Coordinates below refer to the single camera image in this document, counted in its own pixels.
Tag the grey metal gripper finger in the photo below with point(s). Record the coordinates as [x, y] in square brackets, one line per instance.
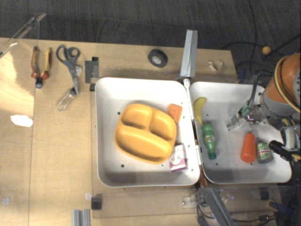
[232, 121]
[237, 125]

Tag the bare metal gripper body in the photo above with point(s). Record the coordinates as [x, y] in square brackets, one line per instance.
[255, 114]

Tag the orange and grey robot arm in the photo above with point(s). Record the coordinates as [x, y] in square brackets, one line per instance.
[288, 74]

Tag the orange bottle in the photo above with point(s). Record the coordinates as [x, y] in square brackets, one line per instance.
[248, 149]

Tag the green bottle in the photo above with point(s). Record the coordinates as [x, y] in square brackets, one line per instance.
[208, 140]

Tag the yellow banana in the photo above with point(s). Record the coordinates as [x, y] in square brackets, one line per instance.
[198, 107]

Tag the green and white can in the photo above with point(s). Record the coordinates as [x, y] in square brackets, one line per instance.
[264, 152]

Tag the white plastic tray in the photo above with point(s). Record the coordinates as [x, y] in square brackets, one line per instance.
[228, 163]
[110, 116]

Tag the orange biscuit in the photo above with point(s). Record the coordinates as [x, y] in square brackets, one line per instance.
[175, 111]

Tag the pale wooden piece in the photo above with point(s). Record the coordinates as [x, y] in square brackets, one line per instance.
[219, 64]
[211, 66]

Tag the small wooden ball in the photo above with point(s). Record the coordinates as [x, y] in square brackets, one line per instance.
[266, 50]

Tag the pink and white carton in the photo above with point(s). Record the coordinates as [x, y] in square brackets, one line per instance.
[178, 160]

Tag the orange divided plate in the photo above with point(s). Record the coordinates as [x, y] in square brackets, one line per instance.
[143, 135]

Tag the black tape roll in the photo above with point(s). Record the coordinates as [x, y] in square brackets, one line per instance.
[162, 59]

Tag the clear plastic bottle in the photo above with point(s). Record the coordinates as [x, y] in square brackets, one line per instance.
[65, 101]

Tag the grey scissors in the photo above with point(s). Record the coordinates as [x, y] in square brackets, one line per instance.
[71, 65]

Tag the red and yellow pliers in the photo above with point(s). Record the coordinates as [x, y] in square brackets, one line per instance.
[35, 62]

